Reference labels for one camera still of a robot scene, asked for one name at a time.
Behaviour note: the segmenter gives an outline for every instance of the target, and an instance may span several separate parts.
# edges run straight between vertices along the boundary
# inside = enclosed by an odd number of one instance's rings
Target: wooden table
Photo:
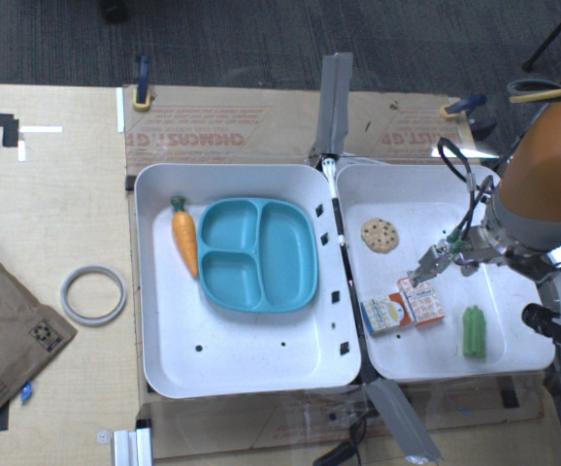
[[[200,88],[196,94],[204,100]],[[25,135],[24,161],[16,149],[0,144],[0,261],[61,313],[63,281],[90,263],[115,268],[134,298],[125,137],[117,129],[116,89],[0,85],[0,113],[14,114],[20,126],[63,129]],[[107,279],[88,277],[72,288],[70,301],[83,314],[97,316],[115,304],[116,288]],[[0,433],[0,465],[108,465],[111,448],[105,438],[113,430],[133,429],[140,406],[133,302],[105,326],[77,327],[74,341],[33,380],[30,400],[23,405],[12,400],[9,430]],[[540,388],[538,395],[541,417],[435,432],[446,464],[561,464],[558,416],[547,392]],[[161,464],[310,464],[333,446]],[[389,436],[364,448],[364,461],[386,457],[386,464],[408,464]]]

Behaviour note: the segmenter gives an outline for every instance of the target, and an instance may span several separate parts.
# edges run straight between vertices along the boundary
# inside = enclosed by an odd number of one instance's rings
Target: brown paper bag
[[[76,333],[64,317],[41,304],[0,263],[0,407]]]

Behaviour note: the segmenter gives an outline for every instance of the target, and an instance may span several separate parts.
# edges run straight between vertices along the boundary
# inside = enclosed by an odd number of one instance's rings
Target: blue plate
[[[226,309],[286,313],[317,288],[317,253],[308,216],[288,202],[228,198],[211,204],[197,230],[199,278]]]

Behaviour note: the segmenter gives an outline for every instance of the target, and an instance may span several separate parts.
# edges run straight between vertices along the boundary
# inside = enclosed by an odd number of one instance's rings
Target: white tray
[[[477,183],[491,174],[473,166]],[[350,165],[341,169],[337,188],[344,217],[351,270],[359,300],[398,291],[397,280],[418,266],[418,259],[446,236],[468,209],[466,185],[445,165]],[[485,207],[479,204],[473,224]],[[370,251],[360,238],[363,222],[381,217],[398,229],[396,249]],[[378,372],[400,382],[543,369],[554,358],[552,341],[521,320],[523,308],[540,303],[535,284],[509,268],[482,266],[463,277],[451,264],[431,280],[445,318],[367,338],[370,359]],[[477,305],[486,320],[486,357],[462,353],[462,315]]]
[[[176,194],[185,197],[195,222],[207,206],[228,197],[276,198],[300,207],[317,243],[313,301],[292,313],[254,314],[207,299],[171,235]],[[356,378],[361,357],[323,175],[297,164],[156,164],[138,176],[135,197],[144,368],[158,393],[187,398],[332,388]]]

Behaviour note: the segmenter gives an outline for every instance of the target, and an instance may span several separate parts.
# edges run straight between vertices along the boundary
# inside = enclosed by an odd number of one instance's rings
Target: orange carrot
[[[190,270],[194,278],[199,276],[199,265],[197,261],[196,250],[196,230],[194,227],[194,219],[183,209],[185,199],[182,197],[173,197],[171,204],[175,213],[171,221],[173,228],[173,236],[177,242],[177,247],[185,265]]]

